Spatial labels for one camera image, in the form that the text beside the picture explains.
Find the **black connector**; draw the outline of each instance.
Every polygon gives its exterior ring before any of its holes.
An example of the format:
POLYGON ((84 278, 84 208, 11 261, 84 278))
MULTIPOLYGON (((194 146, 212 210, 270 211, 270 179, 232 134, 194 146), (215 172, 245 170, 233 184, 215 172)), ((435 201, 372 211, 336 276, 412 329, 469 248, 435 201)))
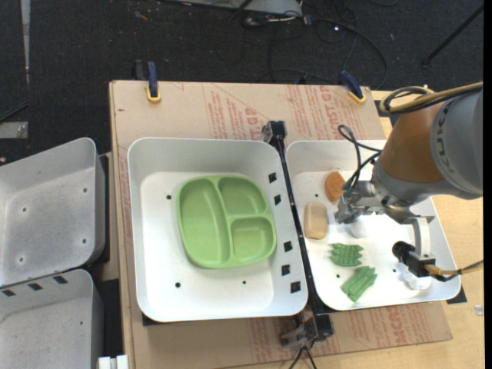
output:
POLYGON ((414 254, 416 248, 407 242, 399 241, 393 245, 393 254, 399 260, 408 266, 408 270, 417 276, 423 278, 430 276, 429 271, 425 268, 426 265, 435 265, 436 260, 434 258, 428 258, 425 260, 418 259, 414 254))

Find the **blue clamp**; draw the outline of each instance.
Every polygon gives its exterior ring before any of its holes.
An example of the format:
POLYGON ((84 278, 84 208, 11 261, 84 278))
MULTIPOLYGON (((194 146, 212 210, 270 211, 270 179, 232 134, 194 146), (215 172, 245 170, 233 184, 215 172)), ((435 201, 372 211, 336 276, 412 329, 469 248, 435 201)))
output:
POLYGON ((338 80, 342 85, 345 85, 348 88, 348 95, 351 96, 356 102, 362 104, 364 101, 366 101, 365 94, 362 92, 359 83, 352 75, 350 75, 346 71, 342 71, 340 74, 338 74, 338 80))
POLYGON ((157 71, 155 69, 155 63, 148 61, 148 86, 147 99, 150 102, 159 102, 161 100, 161 92, 159 91, 159 84, 157 80, 157 71))

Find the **black floor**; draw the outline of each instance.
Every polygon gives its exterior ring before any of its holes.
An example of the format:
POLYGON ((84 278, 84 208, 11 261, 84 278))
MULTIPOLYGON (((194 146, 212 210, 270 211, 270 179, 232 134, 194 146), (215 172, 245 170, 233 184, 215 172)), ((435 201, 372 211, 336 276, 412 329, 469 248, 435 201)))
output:
POLYGON ((421 61, 484 0, 305 0, 302 21, 246 29, 248 12, 151 0, 31 0, 29 84, 20 4, 0 0, 0 115, 29 122, 28 140, 0 139, 6 162, 82 136, 110 150, 108 83, 136 59, 163 81, 337 84, 444 90, 483 80, 484 14, 421 61))

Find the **cardboard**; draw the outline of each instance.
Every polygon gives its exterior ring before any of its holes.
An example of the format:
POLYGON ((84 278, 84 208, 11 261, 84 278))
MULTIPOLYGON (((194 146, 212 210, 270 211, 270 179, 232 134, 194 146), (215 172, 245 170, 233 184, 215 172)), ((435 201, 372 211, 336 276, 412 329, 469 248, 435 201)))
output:
MULTIPOLYGON (((286 123, 287 141, 341 139, 339 124, 357 139, 385 139, 371 92, 362 105, 342 86, 160 82, 161 102, 146 98, 145 81, 110 84, 124 321, 131 367, 219 368, 292 360, 280 336, 291 318, 145 325, 135 293, 135 263, 127 152, 142 137, 260 139, 270 120, 286 123)), ((451 339, 440 302, 331 314, 335 335, 317 342, 317 356, 451 339)))

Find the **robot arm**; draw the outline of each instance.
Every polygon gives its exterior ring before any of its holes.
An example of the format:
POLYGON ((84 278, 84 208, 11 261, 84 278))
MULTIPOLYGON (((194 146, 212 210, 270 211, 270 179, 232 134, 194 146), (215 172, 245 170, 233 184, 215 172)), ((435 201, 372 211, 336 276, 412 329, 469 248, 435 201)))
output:
POLYGON ((427 226, 431 218, 413 214, 410 207, 433 194, 483 195, 483 86, 465 88, 464 94, 451 93, 437 104, 425 100, 440 101, 439 94, 411 103, 375 161, 371 180, 347 189, 335 215, 345 224, 371 213, 411 224, 416 247, 398 242, 393 252, 418 277, 428 276, 425 265, 435 263, 427 226))

